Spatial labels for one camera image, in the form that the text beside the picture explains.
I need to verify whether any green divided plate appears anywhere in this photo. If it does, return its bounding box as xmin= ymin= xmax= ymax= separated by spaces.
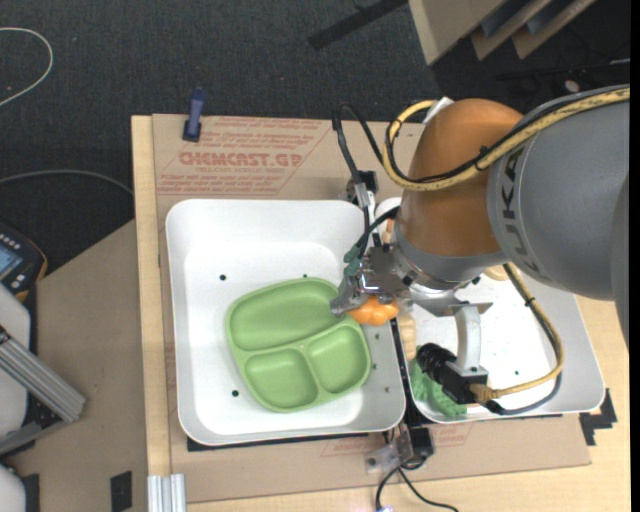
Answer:
xmin=224 ymin=276 xmax=373 ymax=414

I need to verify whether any orange lobed toy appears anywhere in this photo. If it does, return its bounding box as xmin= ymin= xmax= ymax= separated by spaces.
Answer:
xmin=347 ymin=294 xmax=401 ymax=327

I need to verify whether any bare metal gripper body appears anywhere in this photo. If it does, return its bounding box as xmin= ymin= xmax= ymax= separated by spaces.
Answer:
xmin=346 ymin=244 xmax=419 ymax=305

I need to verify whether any brown cardboard board red print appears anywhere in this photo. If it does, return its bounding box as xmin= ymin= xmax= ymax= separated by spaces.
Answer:
xmin=151 ymin=113 xmax=594 ymax=504

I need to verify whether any beige toy bread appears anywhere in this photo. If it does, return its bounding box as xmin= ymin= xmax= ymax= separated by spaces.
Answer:
xmin=397 ymin=314 xmax=419 ymax=362

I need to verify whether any green toy broccoli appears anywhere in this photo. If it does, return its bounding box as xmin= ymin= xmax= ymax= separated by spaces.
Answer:
xmin=409 ymin=358 xmax=469 ymax=419

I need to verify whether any black cylinder on white bracket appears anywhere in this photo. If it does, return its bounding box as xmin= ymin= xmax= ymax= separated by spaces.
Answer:
xmin=415 ymin=302 xmax=491 ymax=407

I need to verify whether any thin black and white rod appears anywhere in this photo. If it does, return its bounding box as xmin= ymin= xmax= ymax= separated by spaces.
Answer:
xmin=362 ymin=189 xmax=419 ymax=434

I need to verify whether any white plastic tray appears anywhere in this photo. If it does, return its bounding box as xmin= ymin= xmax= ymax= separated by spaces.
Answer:
xmin=399 ymin=267 xmax=607 ymax=426
xmin=164 ymin=198 xmax=408 ymax=447

